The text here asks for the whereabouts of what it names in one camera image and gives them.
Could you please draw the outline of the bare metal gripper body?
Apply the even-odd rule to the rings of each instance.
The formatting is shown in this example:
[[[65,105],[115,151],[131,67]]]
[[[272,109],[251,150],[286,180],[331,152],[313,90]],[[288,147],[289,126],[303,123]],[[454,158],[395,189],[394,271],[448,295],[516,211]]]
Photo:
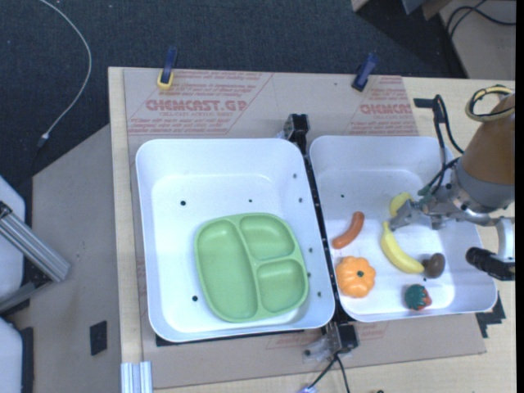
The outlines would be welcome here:
[[[471,197],[458,183],[447,183],[438,189],[429,189],[418,201],[421,211],[430,217],[431,227],[441,229],[449,220],[469,222],[483,227],[493,225],[490,212]]]

